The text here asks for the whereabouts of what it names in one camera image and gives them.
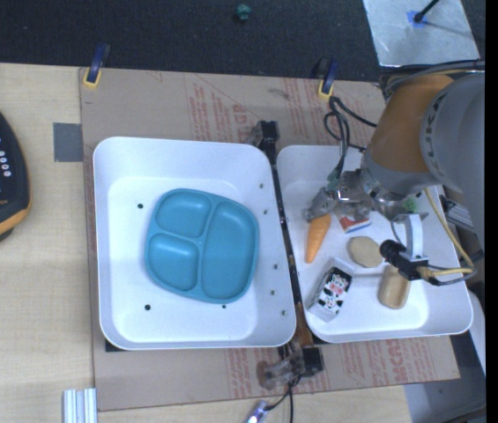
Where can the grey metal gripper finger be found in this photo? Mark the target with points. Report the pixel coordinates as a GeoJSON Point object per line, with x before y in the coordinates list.
{"type": "Point", "coordinates": [321, 205]}
{"type": "Point", "coordinates": [354, 212]}

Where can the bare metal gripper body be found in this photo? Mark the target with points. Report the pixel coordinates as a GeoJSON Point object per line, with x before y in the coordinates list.
{"type": "Point", "coordinates": [356, 190]}

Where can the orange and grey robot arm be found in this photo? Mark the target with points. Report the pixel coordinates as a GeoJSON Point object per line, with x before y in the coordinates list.
{"type": "Point", "coordinates": [407, 121]}

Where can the red white blue carton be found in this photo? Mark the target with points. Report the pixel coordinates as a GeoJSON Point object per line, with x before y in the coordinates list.
{"type": "Point", "coordinates": [355, 225]}

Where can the orange carrot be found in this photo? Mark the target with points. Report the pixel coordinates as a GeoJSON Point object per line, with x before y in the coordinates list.
{"type": "Point", "coordinates": [317, 236]}

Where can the tan round biscuit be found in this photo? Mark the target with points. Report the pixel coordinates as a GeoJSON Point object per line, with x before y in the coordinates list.
{"type": "Point", "coordinates": [364, 251]}

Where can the thin black and white rod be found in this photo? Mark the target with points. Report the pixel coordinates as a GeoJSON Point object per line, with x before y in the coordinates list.
{"type": "Point", "coordinates": [284, 227]}

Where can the cow print milk carton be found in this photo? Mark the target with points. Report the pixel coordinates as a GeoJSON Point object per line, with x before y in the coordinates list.
{"type": "Point", "coordinates": [332, 295]}

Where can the tan bread loaf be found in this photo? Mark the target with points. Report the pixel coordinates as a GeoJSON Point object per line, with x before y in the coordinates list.
{"type": "Point", "coordinates": [393, 291]}

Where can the blue divided plate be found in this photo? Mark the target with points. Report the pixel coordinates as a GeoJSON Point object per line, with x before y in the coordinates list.
{"type": "Point", "coordinates": [226, 249]}

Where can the white plastic tray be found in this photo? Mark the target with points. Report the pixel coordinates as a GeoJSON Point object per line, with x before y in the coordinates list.
{"type": "Point", "coordinates": [363, 320]}
{"type": "Point", "coordinates": [125, 258]}

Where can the brown cardboard board red print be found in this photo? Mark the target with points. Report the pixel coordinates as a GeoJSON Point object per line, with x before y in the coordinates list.
{"type": "Point", "coordinates": [151, 104]}

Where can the green broccoli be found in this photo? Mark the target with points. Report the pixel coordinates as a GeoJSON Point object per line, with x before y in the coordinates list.
{"type": "Point", "coordinates": [243, 11]}

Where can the black cylinder on white bracket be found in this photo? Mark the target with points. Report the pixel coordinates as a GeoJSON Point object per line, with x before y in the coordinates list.
{"type": "Point", "coordinates": [415, 236]}

